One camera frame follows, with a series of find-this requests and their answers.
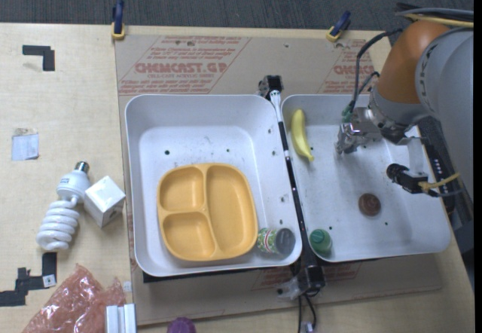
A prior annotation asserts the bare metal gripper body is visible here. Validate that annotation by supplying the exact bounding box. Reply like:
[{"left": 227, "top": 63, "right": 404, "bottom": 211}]
[{"left": 337, "top": 106, "right": 410, "bottom": 145}]

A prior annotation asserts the yellow banana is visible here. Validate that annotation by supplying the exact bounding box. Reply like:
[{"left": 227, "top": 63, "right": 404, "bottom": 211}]
[{"left": 290, "top": 108, "right": 316, "bottom": 163}]

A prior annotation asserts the white plastic tray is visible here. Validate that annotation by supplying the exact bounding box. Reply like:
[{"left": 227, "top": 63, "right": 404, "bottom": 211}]
[
  {"left": 280, "top": 93, "right": 453, "bottom": 264},
  {"left": 124, "top": 93, "right": 304, "bottom": 278}
]

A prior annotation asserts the thin black and white rod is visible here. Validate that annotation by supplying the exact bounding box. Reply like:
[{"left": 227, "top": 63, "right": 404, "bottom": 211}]
[{"left": 269, "top": 90, "right": 314, "bottom": 269}]

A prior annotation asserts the brown round biscuit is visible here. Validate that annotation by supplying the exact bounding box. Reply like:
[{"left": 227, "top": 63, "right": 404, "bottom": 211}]
[{"left": 357, "top": 192, "right": 382, "bottom": 218}]

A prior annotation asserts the green bottle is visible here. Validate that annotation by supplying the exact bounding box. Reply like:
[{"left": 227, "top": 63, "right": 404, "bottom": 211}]
[{"left": 308, "top": 228, "right": 334, "bottom": 255}]

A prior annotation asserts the green and white patterned can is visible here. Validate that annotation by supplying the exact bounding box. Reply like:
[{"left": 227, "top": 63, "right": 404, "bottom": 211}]
[{"left": 256, "top": 226, "right": 297, "bottom": 256}]

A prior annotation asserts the yellow divided plate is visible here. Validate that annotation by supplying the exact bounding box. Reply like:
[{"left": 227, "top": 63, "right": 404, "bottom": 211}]
[{"left": 156, "top": 162, "right": 260, "bottom": 262}]

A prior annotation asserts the brown cardboard board red print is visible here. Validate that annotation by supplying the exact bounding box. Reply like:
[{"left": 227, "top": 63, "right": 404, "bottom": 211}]
[{"left": 114, "top": 25, "right": 444, "bottom": 327}]

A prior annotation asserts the purple round object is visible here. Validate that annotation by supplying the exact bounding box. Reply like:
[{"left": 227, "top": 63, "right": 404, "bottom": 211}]
[{"left": 166, "top": 316, "right": 197, "bottom": 333}]

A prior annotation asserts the white cube box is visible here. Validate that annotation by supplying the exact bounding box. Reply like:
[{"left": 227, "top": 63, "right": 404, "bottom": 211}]
[{"left": 83, "top": 175, "right": 127, "bottom": 229}]

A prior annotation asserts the white spiral light bulb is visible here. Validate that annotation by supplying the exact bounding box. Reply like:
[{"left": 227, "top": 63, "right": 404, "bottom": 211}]
[{"left": 35, "top": 160, "right": 93, "bottom": 252}]

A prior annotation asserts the pink bubble wrap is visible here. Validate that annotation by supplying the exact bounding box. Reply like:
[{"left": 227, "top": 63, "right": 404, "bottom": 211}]
[{"left": 21, "top": 263, "right": 127, "bottom": 333}]

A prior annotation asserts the black cylinder on white bracket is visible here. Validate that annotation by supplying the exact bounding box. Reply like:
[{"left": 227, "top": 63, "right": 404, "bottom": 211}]
[{"left": 386, "top": 135, "right": 431, "bottom": 195}]

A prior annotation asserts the black block with thin wires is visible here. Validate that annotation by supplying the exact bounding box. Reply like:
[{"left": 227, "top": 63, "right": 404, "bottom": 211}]
[
  {"left": 258, "top": 75, "right": 285, "bottom": 97},
  {"left": 298, "top": 265, "right": 327, "bottom": 292}
]

